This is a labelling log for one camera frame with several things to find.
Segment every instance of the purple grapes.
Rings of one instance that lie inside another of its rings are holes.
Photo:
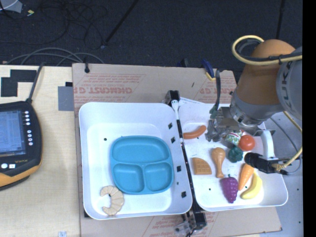
[[[224,192],[224,196],[229,203],[234,203],[237,198],[238,181],[235,177],[226,177],[221,179],[221,185]]]

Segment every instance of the orange sausage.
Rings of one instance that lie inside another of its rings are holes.
[[[193,132],[185,132],[183,133],[183,138],[184,139],[194,139],[202,135],[206,131],[206,126],[201,125],[197,130]]]

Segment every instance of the red tomato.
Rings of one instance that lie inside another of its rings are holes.
[[[255,140],[251,135],[243,135],[240,140],[238,147],[243,151],[249,151],[255,147]]]

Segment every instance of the device screen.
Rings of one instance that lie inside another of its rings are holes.
[[[0,157],[25,153],[21,111],[0,112]]]

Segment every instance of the black control device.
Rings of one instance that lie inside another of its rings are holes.
[[[42,137],[28,101],[0,104],[0,190],[26,180],[42,162]]]

